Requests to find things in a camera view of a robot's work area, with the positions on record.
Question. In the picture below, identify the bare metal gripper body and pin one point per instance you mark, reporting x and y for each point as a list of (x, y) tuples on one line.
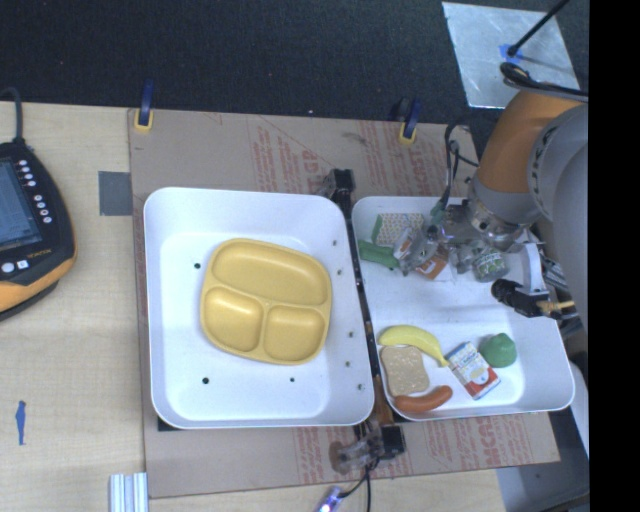
[(470, 225)]

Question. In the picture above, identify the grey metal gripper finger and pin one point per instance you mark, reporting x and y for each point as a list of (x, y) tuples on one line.
[(406, 246), (419, 257)]

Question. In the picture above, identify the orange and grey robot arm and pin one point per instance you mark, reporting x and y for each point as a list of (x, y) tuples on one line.
[(505, 145)]

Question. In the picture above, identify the orange and white packet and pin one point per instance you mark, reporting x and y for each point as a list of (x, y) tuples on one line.
[(434, 267)]

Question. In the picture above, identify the green long toy vegetable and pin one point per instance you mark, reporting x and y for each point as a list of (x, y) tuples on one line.
[(375, 252)]

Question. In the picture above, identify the small can of green peas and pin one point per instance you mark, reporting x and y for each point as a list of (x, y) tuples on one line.
[(492, 266)]

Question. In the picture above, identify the white plastic tray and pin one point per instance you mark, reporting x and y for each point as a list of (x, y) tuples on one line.
[(450, 310), (180, 310)]

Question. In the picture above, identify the yellow banana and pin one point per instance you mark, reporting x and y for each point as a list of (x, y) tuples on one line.
[(415, 337)]

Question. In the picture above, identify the beige bread slice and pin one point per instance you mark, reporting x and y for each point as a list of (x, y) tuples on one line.
[(404, 371)]

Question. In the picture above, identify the green round toy vegetable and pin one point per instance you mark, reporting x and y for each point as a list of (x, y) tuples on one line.
[(498, 351)]

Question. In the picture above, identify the white and red carton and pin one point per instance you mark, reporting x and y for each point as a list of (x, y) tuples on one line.
[(472, 372)]

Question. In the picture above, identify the orange sausage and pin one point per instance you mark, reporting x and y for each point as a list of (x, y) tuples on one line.
[(425, 400)]

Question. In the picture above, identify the yellow divided plate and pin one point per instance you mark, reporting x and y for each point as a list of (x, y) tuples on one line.
[(265, 300)]

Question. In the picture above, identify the brown cardboard board red print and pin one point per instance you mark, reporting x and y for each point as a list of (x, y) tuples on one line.
[(240, 150)]

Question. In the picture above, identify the black cylinder on white bracket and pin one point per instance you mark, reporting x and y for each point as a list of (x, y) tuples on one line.
[(517, 295)]

